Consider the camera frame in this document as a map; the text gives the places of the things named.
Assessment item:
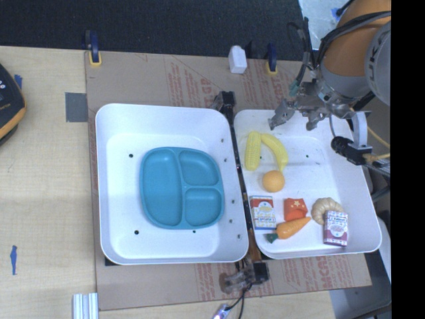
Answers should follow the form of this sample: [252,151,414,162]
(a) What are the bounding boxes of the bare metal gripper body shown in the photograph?
[293,80,353,119]

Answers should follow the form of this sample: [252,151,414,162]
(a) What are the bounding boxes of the yellow banana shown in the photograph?
[260,133,290,173]

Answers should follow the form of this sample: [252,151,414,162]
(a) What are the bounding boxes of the yellow corn cob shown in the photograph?
[244,130,262,172]

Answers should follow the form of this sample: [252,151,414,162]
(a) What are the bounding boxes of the white plastic tray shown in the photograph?
[233,108,383,261]
[95,103,250,266]

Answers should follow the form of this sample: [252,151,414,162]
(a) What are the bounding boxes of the orange ball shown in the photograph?
[262,169,286,193]

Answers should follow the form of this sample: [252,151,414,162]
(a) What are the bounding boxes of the thin black rod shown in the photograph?
[225,106,263,265]

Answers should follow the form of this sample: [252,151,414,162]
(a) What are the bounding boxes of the beige croissant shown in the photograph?
[311,197,345,226]

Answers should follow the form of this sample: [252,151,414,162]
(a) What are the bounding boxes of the red fries box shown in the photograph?
[283,197,307,223]

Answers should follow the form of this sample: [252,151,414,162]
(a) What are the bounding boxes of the red and white carton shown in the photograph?
[248,195,277,231]

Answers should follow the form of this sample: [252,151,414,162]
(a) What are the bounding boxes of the maroon and white carton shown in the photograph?
[323,210,349,247]

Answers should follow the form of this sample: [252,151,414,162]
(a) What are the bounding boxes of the orange carrot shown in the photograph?
[264,216,312,244]

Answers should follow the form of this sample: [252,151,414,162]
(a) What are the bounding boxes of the blue divided plate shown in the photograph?
[139,146,226,231]

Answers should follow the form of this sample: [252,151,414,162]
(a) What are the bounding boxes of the brown cardboard board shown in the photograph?
[84,51,373,312]

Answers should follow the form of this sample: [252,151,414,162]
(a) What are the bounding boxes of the black block with wires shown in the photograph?
[209,90,237,113]
[218,258,270,294]

